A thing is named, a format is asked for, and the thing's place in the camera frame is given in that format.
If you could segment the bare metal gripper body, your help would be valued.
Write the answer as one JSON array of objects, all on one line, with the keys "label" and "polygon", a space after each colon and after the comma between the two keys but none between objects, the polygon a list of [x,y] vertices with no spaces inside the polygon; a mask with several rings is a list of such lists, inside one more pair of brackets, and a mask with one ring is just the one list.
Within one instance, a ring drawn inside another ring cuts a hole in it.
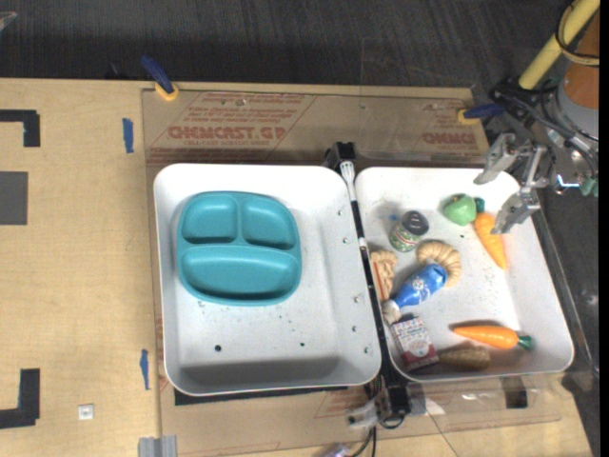
[{"label": "bare metal gripper body", "polygon": [[519,180],[525,191],[599,191],[598,152],[578,136],[567,139],[556,130],[541,129],[531,133],[518,151],[524,161]]}]

